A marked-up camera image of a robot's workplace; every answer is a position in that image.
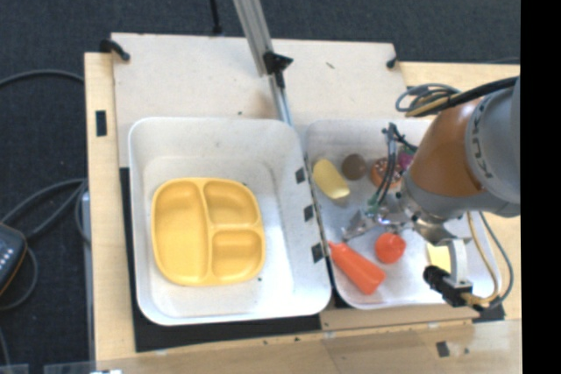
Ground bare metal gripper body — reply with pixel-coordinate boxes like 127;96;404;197
371;189;452;245

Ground red tomato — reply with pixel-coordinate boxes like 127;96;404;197
374;231;408;265

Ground orange bottle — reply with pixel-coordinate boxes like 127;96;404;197
327;240;387;296

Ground brown doughnut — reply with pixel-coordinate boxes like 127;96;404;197
370;157;403;190

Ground yellow banana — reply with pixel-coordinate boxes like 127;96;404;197
311;158;352;201

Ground brown ball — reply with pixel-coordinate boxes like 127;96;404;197
341;153;369;181

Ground purple grapes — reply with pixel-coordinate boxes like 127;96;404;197
396;146;416;172

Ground pale yellow square block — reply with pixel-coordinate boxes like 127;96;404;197
425;243;453;273

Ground white plastic tray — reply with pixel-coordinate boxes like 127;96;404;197
303;119;503;311
127;116;333;327

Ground yellow divided plate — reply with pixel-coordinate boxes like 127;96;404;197
151;177;267;287

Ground black cylinder on white bracket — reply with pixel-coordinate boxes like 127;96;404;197
423;237;475;308

